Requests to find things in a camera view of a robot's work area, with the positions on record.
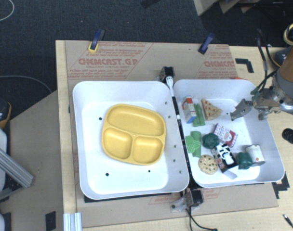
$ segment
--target green toy vegetable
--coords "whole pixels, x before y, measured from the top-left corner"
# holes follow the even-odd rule
[[[201,156],[201,133],[192,131],[190,136],[185,137],[187,151],[195,157]]]
[[[248,153],[240,152],[238,154],[239,169],[249,169],[253,165],[251,156]]]
[[[203,112],[202,112],[201,106],[198,103],[196,103],[196,104],[194,104],[194,107],[195,107],[197,117],[193,120],[193,126],[194,127],[204,126],[205,122],[204,122],[204,117],[203,117]]]
[[[219,138],[213,133],[209,133],[202,137],[202,143],[205,148],[213,149],[215,146],[219,145]]]

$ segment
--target toy pizza slice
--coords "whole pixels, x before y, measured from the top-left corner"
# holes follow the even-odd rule
[[[219,117],[220,114],[222,113],[222,110],[211,104],[209,101],[206,99],[202,99],[202,106],[203,106],[203,111],[205,115],[205,119],[207,121],[209,120],[214,120],[215,118]]]

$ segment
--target cardboard box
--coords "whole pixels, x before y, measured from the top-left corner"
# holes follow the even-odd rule
[[[197,117],[195,106],[191,96],[186,96],[182,102],[182,109],[187,123],[192,123]]]
[[[216,159],[222,173],[234,180],[237,175],[229,171],[229,169],[234,168],[238,163],[230,151],[230,148],[226,144],[218,145],[212,149],[212,155]]]
[[[214,134],[216,134],[219,138],[219,141],[221,143],[227,144],[229,147],[233,147],[235,144],[235,141],[237,140],[237,133],[234,131],[231,131],[224,127],[223,125],[217,123],[214,129]]]

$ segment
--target blue clamp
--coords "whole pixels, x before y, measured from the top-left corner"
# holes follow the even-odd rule
[[[209,33],[209,35],[207,36],[207,38],[205,39],[205,41],[203,42],[203,44],[200,46],[199,48],[199,52],[201,54],[205,54],[205,52],[208,49],[209,44],[211,43],[211,41],[213,40],[213,38],[215,37],[215,35],[213,33]]]
[[[96,31],[93,41],[89,45],[89,52],[94,54],[98,49],[98,41],[101,41],[104,37],[105,30],[99,29]]]

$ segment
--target yellow plate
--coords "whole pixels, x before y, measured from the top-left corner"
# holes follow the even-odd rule
[[[138,165],[153,164],[162,156],[165,139],[165,121],[152,110],[117,104],[105,116],[102,147],[116,160]]]

